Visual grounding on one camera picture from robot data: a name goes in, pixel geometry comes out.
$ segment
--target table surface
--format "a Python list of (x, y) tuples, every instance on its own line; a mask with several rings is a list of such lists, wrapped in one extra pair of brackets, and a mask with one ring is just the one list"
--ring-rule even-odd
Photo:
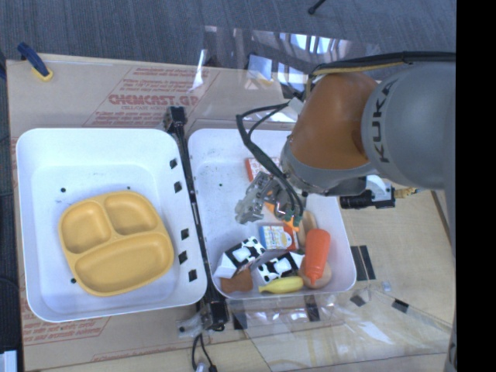
[[(119, 71), (126, 72), (129, 65), (137, 65), (49, 55), (43, 56), (43, 59), (52, 65), (56, 76), (64, 73), (69, 78), (64, 80), (59, 76), (55, 81), (54, 77), (52, 84), (42, 84), (30, 74), (28, 63), (10, 63), (9, 108), (13, 145), (30, 128), (85, 126), (90, 116), (95, 124), (96, 112), (108, 109), (105, 112), (109, 113), (109, 109), (113, 109), (107, 96), (109, 92), (115, 91), (116, 84), (122, 85), (119, 83), (122, 80)], [(192, 70), (178, 65), (142, 66)], [(112, 67), (117, 68), (119, 73), (112, 72)], [(95, 70), (105, 80), (100, 81), (102, 78), (92, 75), (86, 93), (90, 89), (94, 91), (93, 94), (85, 95), (85, 104), (74, 102), (81, 97), (81, 91), (68, 84), (83, 81)], [(209, 120), (224, 124), (228, 122), (229, 119), (222, 112), (234, 109), (232, 99), (239, 97), (236, 91), (244, 93), (246, 97), (246, 103), (237, 107), (241, 111), (250, 106), (271, 105), (284, 99), (280, 91), (274, 93), (274, 89), (277, 89), (276, 81), (264, 82), (263, 79), (253, 78), (248, 71), (226, 70), (225, 77), (222, 77), (225, 73), (222, 69), (210, 68), (208, 71), (210, 77), (206, 77), (205, 83), (209, 92), (196, 95), (203, 103), (197, 105), (203, 107), (196, 109), (196, 123), (205, 124)], [(74, 74), (76, 78), (70, 78), (73, 73), (77, 73)], [(219, 78), (223, 78), (222, 87), (215, 86)], [(227, 81), (231, 81), (232, 86), (226, 87)], [(26, 89), (26, 82), (32, 82), (31, 96), (22, 92)], [(257, 92), (247, 92), (249, 83), (258, 87)], [(123, 87), (121, 90), (121, 94), (128, 92)], [(34, 100), (41, 105), (36, 112), (29, 110)], [(215, 101), (222, 102), (217, 110), (212, 110)], [(205, 106), (211, 109), (208, 114), (205, 113), (208, 110)], [(231, 321), (223, 332), (203, 332), (205, 348), (212, 362), (219, 371), (324, 371), (332, 367), (333, 371), (347, 372), (355, 370), (357, 363), (360, 363), (360, 370), (364, 371), (442, 370), (453, 321), (456, 289), (445, 211), (444, 194), (441, 191), (421, 191), (399, 199), (395, 208), (342, 210), (350, 245), (361, 251), (360, 255), (365, 262), (370, 258), (369, 266), (373, 267), (374, 275), (368, 271), (368, 277), (359, 277), (349, 291), (318, 296), (315, 302), (319, 317), (312, 321), (298, 301), (289, 307), (279, 302), (275, 308), (257, 305), (256, 302), (243, 305), (242, 308), (229, 305), (229, 310), (236, 315), (241, 310), (249, 324), (245, 329), (237, 329), (239, 327)], [(20, 251), (19, 262), (22, 265)], [(174, 365), (176, 371), (193, 370), (193, 337), (177, 334), (177, 321), (192, 317), (195, 313), (193, 305), (163, 310), (160, 314), (143, 312), (112, 317), (112, 321), (106, 322), (105, 329), (98, 331), (96, 336), (107, 342), (122, 340), (119, 336), (127, 335), (129, 338), (125, 348), (113, 354), (94, 356), (88, 361), (79, 359), (75, 354), (78, 347), (83, 352), (94, 351), (88, 348), (91, 348), (91, 341), (95, 338), (92, 339), (90, 335), (85, 339), (37, 343), (36, 338), (33, 339), (33, 330), (28, 329), (28, 324), (37, 323), (36, 317), (29, 313), (29, 306), (25, 302), (23, 308), (24, 337), (34, 340), (25, 342), (26, 370), (152, 371), (167, 370), (171, 365)], [(162, 326), (156, 327), (153, 335), (160, 336), (157, 339), (159, 346), (147, 347), (145, 343), (150, 338), (146, 337), (145, 332), (133, 334), (129, 331), (136, 321), (146, 326), (154, 324), (157, 318), (160, 318)], [(113, 322), (118, 323), (119, 327), (110, 329)], [(107, 329), (112, 331), (112, 336), (105, 335)], [(130, 351), (132, 349), (139, 351), (133, 353)], [(58, 360), (52, 363), (42, 361), (44, 353), (47, 359), (55, 357)], [(195, 359), (196, 362), (208, 362), (199, 344)]]

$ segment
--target white tray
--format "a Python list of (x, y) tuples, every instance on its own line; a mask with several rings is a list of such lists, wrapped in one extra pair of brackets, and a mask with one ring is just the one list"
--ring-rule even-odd
[[(252, 140), (269, 157), (279, 157), (288, 135), (287, 131), (257, 130), (253, 132)], [(188, 148), (208, 261), (214, 273), (224, 251), (249, 236), (258, 238), (259, 224), (277, 220), (268, 211), (264, 219), (256, 222), (242, 225), (235, 220), (236, 203), (244, 197), (250, 184), (244, 161), (253, 157), (236, 129), (200, 129), (190, 136)], [(332, 280), (321, 289), (303, 289), (299, 293), (332, 293), (350, 289), (357, 279), (357, 271), (337, 199), (310, 195), (307, 209), (314, 214), (318, 227), (331, 235), (328, 262), (332, 268)], [(279, 254), (267, 251), (260, 263)], [(260, 294), (256, 285), (252, 291), (226, 294), (222, 292), (220, 279), (213, 277), (213, 281), (227, 298), (280, 296)]]
[[(16, 157), (27, 300), (38, 317), (88, 319), (190, 305), (203, 296), (207, 277), (172, 136), (159, 129), (32, 129), (19, 137)], [(176, 192), (176, 183), (182, 190)], [(144, 287), (94, 296), (71, 282), (58, 221), (75, 202), (126, 189), (158, 211), (174, 245), (174, 264)]]

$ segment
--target yellow banana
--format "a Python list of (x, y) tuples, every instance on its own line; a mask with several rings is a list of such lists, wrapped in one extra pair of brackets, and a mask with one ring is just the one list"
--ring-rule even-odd
[(273, 294), (286, 294), (299, 291), (303, 288), (303, 279), (299, 276), (276, 278), (267, 285), (259, 285), (258, 291), (272, 292)]

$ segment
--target gray floor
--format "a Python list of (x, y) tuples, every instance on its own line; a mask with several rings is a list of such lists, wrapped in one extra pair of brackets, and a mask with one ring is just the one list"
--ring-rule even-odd
[[(208, 47), (216, 51), (210, 56), (215, 64), (242, 67), (243, 59), (222, 55), (233, 29), (242, 29), (351, 40), (380, 53), (456, 51), (457, 0), (328, 0), (309, 15), (317, 1), (0, 0), (0, 50), (18, 60), (17, 46), (25, 42), (43, 53), (197, 64), (199, 51)], [(206, 26), (221, 30), (216, 40), (206, 36)], [(258, 47), (259, 55), (277, 55)], [(315, 64), (277, 59), (301, 71)], [(16, 347), (20, 337), (19, 303), (10, 284), (16, 282), (16, 248), (8, 103), (0, 81), (0, 352)]]

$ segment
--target yellow plate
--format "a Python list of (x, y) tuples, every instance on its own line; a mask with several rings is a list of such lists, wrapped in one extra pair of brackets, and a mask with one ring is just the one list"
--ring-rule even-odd
[(87, 198), (59, 220), (60, 243), (76, 282), (97, 296), (122, 294), (166, 274), (174, 248), (150, 201), (134, 191)]

